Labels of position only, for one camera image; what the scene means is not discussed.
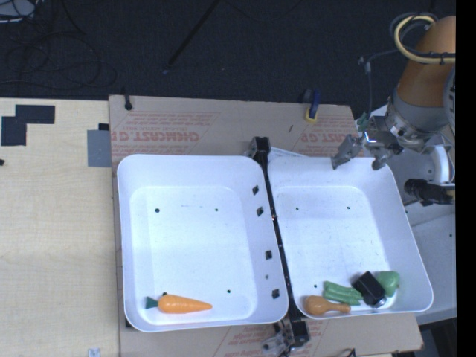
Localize orange carrot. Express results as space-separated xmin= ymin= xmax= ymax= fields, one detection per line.
xmin=144 ymin=292 xmax=213 ymax=315

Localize green rounded toy vegetable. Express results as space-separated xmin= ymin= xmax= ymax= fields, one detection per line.
xmin=375 ymin=270 xmax=402 ymax=298

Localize black cylinder on white bracket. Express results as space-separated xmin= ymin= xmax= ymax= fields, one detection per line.
xmin=404 ymin=143 xmax=457 ymax=206

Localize tan toy chicken drumstick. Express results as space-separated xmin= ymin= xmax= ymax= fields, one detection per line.
xmin=304 ymin=295 xmax=352 ymax=318

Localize white plastic tray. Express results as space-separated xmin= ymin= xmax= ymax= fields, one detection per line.
xmin=266 ymin=155 xmax=435 ymax=321
xmin=116 ymin=153 xmax=290 ymax=334

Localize black block with thin wires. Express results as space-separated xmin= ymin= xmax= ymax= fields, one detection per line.
xmin=289 ymin=319 xmax=312 ymax=348

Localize brown cardboard board red print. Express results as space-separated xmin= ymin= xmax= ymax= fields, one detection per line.
xmin=108 ymin=94 xmax=425 ymax=357

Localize black box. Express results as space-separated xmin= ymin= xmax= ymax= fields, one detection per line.
xmin=351 ymin=271 xmax=387 ymax=309

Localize green bean pods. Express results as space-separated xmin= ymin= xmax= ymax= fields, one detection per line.
xmin=321 ymin=280 xmax=364 ymax=306

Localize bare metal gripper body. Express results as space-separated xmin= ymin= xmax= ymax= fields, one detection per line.
xmin=362 ymin=115 xmax=428 ymax=160

